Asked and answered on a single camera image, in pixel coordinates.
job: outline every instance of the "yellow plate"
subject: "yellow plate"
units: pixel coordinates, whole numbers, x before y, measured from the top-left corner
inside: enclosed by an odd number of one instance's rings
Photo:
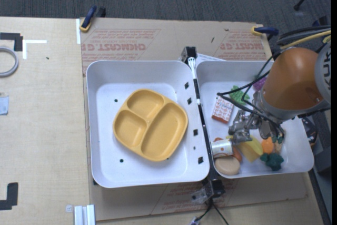
[[[113,122],[119,142],[151,161],[169,158],[187,128],[187,114],[176,102],[150,89],[133,92]]]

